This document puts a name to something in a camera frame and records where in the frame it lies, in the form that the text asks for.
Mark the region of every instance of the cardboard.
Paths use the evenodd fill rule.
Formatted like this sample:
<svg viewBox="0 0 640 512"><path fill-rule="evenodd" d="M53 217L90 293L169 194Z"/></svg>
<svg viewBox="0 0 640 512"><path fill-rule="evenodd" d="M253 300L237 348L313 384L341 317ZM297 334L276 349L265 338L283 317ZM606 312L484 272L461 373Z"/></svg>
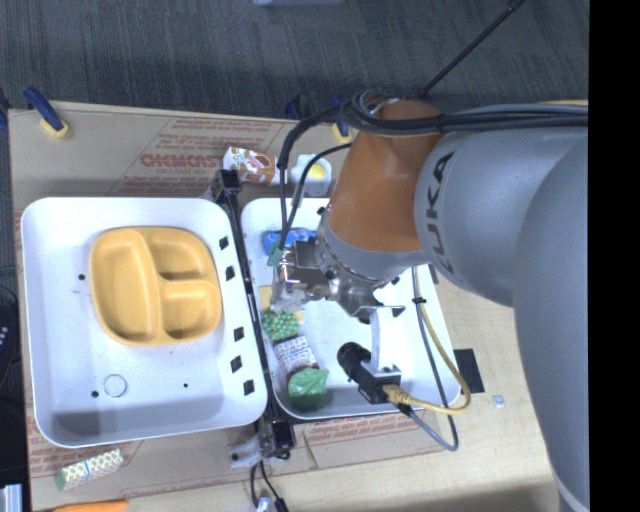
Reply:
<svg viewBox="0 0 640 512"><path fill-rule="evenodd" d="M40 126L36 111L11 111L10 151L15 208L23 358L29 360L19 223L22 211L47 196L200 197L207 194L228 147L277 154L294 122L213 114L129 109L53 102L68 123L57 139ZM315 128L296 143L299 153L335 146L330 126ZM291 155L295 162L297 153ZM344 154L329 157L339 169ZM256 197L276 197L278 187L246 183L243 206ZM228 447L245 442L253 426L214 430L77 450L47 441L34 419L31 375L25 370L26 416L32 506L47 510L72 502L145 496L248 480L249 468L232 468ZM438 431L433 413L420 413ZM295 426L297 446L274 474L406 457L440 451L413 421L401 414L340 418ZM69 464L119 449L123 463L114 474L60 492L55 476Z"/></svg>

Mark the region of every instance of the yellow cable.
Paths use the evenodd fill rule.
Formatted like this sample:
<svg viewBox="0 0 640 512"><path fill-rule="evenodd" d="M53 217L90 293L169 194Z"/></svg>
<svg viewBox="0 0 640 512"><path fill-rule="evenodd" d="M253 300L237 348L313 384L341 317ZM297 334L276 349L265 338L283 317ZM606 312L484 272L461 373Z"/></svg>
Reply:
<svg viewBox="0 0 640 512"><path fill-rule="evenodd" d="M420 280L418 279L417 268L416 268L416 281L418 283L418 296L421 297L422 293L420 292ZM396 404L404 404L404 405L415 405L416 407L422 407L424 409L428 409L435 412L441 412L448 415L460 414L466 411L469 405L471 404L471 391L469 390L469 386L465 382L462 375L460 375L456 367L453 365L453 363L449 359L449 356L447 356L447 353L444 351L444 348L440 343L440 338L438 338L438 335L436 334L436 331L433 328L433 325L431 324L431 320L429 319L429 315L427 315L427 310L424 307L424 303L420 304L420 314L424 320L425 325L427 326L427 330L429 331L431 338L433 339L433 343L435 344L436 348L438 349L438 352L440 353L440 356L442 357L445 364L447 365L447 368L449 368L449 371L453 374L455 379L458 381L458 384L460 384L460 387L462 388L462 392L465 397L465 402L460 407L449 408L449 407L443 407L441 405L436 405L431 402L425 402L424 400L420 400L419 398L414 398L409 393L404 391L400 386L397 386L395 384L386 384L382 386L382 390L386 393L387 400L389 400L389 402L393 402Z"/></svg>

